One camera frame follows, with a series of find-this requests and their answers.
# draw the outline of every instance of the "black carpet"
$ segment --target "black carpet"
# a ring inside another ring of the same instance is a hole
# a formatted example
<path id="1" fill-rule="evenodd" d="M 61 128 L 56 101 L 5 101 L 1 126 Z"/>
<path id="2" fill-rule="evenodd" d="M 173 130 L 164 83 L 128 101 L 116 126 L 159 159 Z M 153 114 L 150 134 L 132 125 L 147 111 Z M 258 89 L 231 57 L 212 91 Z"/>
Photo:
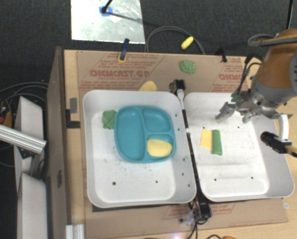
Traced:
<path id="1" fill-rule="evenodd" d="M 173 25 L 192 33 L 207 54 L 223 48 L 227 55 L 264 54 L 247 46 L 258 33 L 286 28 L 289 0 L 140 0 L 145 35 Z M 72 41 L 70 0 L 0 0 L 0 89 L 28 81 L 48 82 L 56 46 L 65 49 L 120 50 L 116 43 Z M 291 27 L 297 28 L 297 0 Z M 150 51 L 198 54 L 192 45 L 182 51 L 180 33 L 163 32 L 150 41 Z M 130 51 L 142 52 L 131 44 Z M 5 163 L 12 162 L 6 151 Z M 16 193 L 13 170 L 0 166 L 0 239 L 16 237 Z"/>

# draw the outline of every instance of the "metal plate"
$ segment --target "metal plate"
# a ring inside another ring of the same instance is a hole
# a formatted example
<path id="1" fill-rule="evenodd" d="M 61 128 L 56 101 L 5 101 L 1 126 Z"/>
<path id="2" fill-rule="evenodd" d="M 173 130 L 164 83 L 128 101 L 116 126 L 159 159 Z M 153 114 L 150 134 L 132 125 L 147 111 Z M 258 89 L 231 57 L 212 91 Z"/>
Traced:
<path id="1" fill-rule="evenodd" d="M 113 0 L 110 14 L 101 7 L 109 0 L 71 0 L 73 40 L 145 43 L 140 0 Z"/>

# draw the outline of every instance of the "green sponge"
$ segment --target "green sponge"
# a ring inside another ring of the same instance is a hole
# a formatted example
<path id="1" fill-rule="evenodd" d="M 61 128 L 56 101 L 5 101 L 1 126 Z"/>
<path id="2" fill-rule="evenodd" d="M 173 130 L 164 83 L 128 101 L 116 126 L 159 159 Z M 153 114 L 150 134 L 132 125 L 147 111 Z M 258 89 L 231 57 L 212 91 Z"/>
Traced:
<path id="1" fill-rule="evenodd" d="M 195 73 L 196 71 L 196 66 L 194 64 L 193 61 L 190 61 L 190 60 L 184 60 L 180 63 L 180 68 L 182 69 L 182 71 L 184 73 Z"/>
<path id="2" fill-rule="evenodd" d="M 105 111 L 102 115 L 103 128 L 114 129 L 115 110 Z"/>
<path id="3" fill-rule="evenodd" d="M 219 130 L 212 130 L 212 154 L 223 155 Z"/>

